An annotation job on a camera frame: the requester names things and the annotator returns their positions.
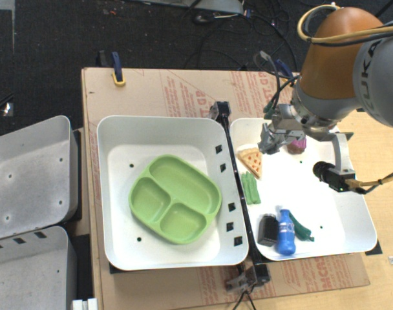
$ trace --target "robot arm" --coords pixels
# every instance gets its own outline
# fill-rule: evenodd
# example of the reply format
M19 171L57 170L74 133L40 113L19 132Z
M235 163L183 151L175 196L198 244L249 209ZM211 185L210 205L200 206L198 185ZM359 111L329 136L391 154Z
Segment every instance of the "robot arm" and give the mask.
M334 10L315 37L304 25L320 9ZM275 154L283 145L309 136L334 145L335 165L319 162L315 175L337 191L348 191L354 179L348 166L347 140L352 134L333 133L336 124L355 109L363 109L393 127L393 24L358 8L316 7L297 27L312 45L307 53L290 105L277 105L271 122L263 124L259 150Z

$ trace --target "blue bottle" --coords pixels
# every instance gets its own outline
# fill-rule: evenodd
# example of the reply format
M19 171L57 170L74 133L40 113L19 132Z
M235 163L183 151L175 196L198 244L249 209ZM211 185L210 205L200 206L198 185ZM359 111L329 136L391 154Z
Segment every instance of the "blue bottle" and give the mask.
M290 211L288 209L281 209L280 213L277 252L281 255L291 255L295 253L294 223L290 219Z

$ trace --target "blue and yellow clamp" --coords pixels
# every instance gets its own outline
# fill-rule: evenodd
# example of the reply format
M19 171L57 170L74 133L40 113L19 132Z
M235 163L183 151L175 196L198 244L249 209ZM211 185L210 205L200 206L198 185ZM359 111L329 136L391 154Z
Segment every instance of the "blue and yellow clamp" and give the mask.
M120 63L119 54L117 52L112 52L113 69L112 73L113 81L116 86L124 86L126 84L125 76L122 72L122 64Z

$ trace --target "pizza slice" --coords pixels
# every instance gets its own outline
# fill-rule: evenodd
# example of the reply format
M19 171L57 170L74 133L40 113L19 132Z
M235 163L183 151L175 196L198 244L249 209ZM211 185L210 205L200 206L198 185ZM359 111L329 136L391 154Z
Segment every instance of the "pizza slice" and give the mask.
M237 154L237 158L257 179L261 178L262 152L258 148L244 149Z

